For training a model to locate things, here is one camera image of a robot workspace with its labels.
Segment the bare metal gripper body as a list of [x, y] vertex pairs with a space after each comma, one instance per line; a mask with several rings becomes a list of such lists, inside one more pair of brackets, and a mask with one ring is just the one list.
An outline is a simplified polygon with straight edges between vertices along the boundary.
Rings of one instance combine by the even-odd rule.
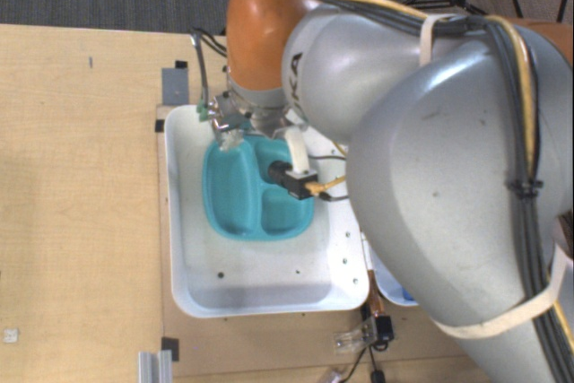
[[276, 107], [269, 106], [266, 103], [250, 101], [236, 91], [224, 91], [210, 102], [212, 128], [215, 118], [226, 118], [235, 114], [241, 114], [246, 119], [242, 126], [244, 135], [255, 132], [273, 139], [291, 126], [291, 121], [287, 118], [287, 108], [282, 103]]

